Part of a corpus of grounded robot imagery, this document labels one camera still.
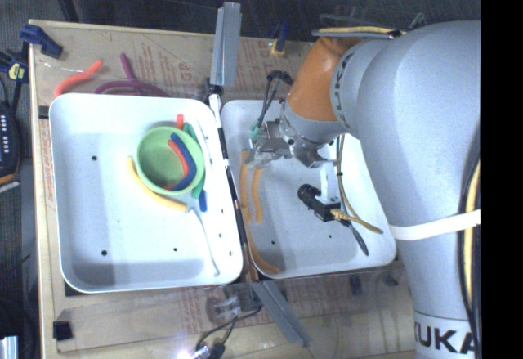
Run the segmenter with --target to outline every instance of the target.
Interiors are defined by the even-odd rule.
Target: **white strap on robot arm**
[[[429,237],[440,236],[448,232],[466,230],[481,224],[481,209],[460,213],[451,217],[437,219],[425,224],[410,227],[397,227],[389,225],[392,236],[396,240],[421,240]]]

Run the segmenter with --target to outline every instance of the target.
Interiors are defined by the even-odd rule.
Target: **green bowl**
[[[171,134],[175,133],[194,159],[196,174],[192,182],[180,191],[169,191],[164,186],[172,186],[183,178],[183,169],[177,154],[168,146]],[[136,172],[144,184],[160,195],[180,195],[192,191],[202,180],[205,171],[203,152],[198,142],[187,132],[172,127],[157,127],[148,131],[138,144],[136,151]]]

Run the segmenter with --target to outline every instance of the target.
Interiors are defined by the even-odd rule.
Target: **black device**
[[[15,116],[5,101],[0,101],[0,185],[12,180],[20,166],[20,139]]]

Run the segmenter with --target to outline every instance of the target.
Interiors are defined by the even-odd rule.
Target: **plastic tray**
[[[279,116],[280,106],[273,104],[265,119]],[[221,120],[226,136],[230,166],[235,183],[239,184],[241,150],[248,148],[249,127],[262,112],[262,101],[231,101],[224,105]],[[367,171],[360,143],[346,136],[342,157],[343,185],[356,212],[367,222],[384,230],[374,234],[355,224],[369,249],[366,256],[346,227],[335,221],[322,222],[298,199],[297,190],[308,183],[320,188],[319,169],[309,169],[295,159],[271,161],[261,173],[259,197],[263,222],[250,222],[253,243],[261,258],[279,269],[266,276],[282,279],[323,273],[351,271],[384,266],[396,256],[396,243],[388,229]],[[334,148],[324,147],[335,158]],[[255,209],[252,198],[250,213]]]
[[[176,211],[130,178],[145,132],[183,114],[206,157],[208,211]],[[66,94],[50,109],[60,266],[84,293],[221,285],[243,265],[212,111],[188,99]]]

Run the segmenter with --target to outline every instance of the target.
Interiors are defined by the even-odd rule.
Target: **white tray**
[[[279,116],[276,103],[265,119]],[[230,166],[235,183],[239,183],[241,150],[248,148],[248,130],[262,112],[261,101],[231,101],[224,105],[221,120],[226,136]],[[335,158],[331,149],[330,158]],[[320,189],[319,169],[308,169],[295,159],[272,161],[261,174],[259,195],[263,223],[253,220],[250,230],[262,259],[279,268],[279,273],[267,273],[274,278],[309,276],[322,273],[351,271],[384,266],[396,256],[396,243],[379,203],[365,166],[360,143],[346,136],[342,157],[343,185],[356,212],[367,222],[384,230],[377,235],[354,224],[369,248],[365,256],[351,230],[335,221],[322,222],[298,199],[297,190],[308,183]]]
[[[180,199],[193,207],[191,213],[154,202],[126,168],[145,132],[174,125],[177,114],[193,125],[200,145],[206,142],[206,213],[189,194]],[[221,285],[239,276],[243,259],[234,207],[206,105],[66,94],[51,104],[50,123],[60,265],[69,285],[96,293]]]

